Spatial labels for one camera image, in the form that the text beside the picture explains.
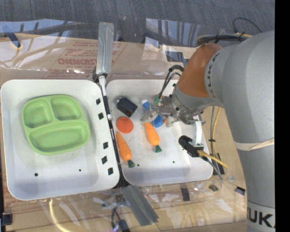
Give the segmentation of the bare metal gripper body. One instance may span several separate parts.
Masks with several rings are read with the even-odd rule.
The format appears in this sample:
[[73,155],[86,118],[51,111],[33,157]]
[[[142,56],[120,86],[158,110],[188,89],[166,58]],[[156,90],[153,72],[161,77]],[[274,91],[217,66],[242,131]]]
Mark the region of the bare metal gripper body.
[[182,105],[176,96],[161,96],[155,99],[155,106],[158,113],[163,117],[174,117],[186,125],[192,125],[199,121],[201,125],[205,124],[202,120],[200,111],[193,111]]

